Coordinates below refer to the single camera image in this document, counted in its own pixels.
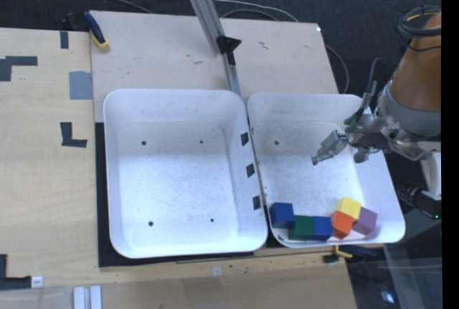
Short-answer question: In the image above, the yellow cube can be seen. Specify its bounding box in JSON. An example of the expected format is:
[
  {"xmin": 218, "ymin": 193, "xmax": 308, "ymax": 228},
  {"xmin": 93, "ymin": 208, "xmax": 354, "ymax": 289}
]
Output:
[{"xmin": 334, "ymin": 196, "xmax": 362, "ymax": 222}]

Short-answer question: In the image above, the purple cube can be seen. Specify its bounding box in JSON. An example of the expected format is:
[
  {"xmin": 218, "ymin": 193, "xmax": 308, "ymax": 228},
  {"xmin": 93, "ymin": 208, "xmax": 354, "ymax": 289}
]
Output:
[{"xmin": 351, "ymin": 206, "xmax": 379, "ymax": 237}]

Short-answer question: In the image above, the blue cube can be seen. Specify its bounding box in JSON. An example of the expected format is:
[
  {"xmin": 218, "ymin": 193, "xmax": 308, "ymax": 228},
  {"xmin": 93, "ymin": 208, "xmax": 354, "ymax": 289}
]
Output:
[
  {"xmin": 268, "ymin": 201, "xmax": 296, "ymax": 229},
  {"xmin": 311, "ymin": 215, "xmax": 334, "ymax": 242}
]

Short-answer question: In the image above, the white plastic tray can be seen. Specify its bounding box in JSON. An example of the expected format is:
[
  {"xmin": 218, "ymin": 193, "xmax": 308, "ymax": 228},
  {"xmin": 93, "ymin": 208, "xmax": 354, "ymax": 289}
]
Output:
[
  {"xmin": 246, "ymin": 91, "xmax": 407, "ymax": 249},
  {"xmin": 103, "ymin": 87, "xmax": 270, "ymax": 260}
]

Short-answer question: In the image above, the green cube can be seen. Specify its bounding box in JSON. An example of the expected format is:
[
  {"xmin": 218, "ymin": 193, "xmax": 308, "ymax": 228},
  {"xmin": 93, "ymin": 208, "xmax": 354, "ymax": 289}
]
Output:
[{"xmin": 287, "ymin": 214, "xmax": 316, "ymax": 242}]

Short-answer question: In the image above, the pale wood board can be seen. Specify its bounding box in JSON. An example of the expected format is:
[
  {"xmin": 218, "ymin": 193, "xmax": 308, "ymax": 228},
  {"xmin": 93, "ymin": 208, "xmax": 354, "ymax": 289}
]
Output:
[{"xmin": 88, "ymin": 9, "xmax": 384, "ymax": 267}]

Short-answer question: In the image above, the orange cube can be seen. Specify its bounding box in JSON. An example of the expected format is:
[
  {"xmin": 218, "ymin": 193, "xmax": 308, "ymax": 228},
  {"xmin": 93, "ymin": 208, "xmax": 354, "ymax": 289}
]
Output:
[{"xmin": 329, "ymin": 210, "xmax": 356, "ymax": 240}]

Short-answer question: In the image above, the black cylinder on white bracket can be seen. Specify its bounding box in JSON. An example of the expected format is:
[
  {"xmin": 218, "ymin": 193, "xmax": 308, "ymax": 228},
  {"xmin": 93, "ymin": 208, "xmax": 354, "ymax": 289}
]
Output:
[{"xmin": 399, "ymin": 151, "xmax": 443, "ymax": 221}]

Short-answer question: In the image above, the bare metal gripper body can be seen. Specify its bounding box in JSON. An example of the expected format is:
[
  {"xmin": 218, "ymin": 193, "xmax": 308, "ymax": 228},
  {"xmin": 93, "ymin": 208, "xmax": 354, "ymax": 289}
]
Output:
[{"xmin": 346, "ymin": 109, "xmax": 442, "ymax": 161}]

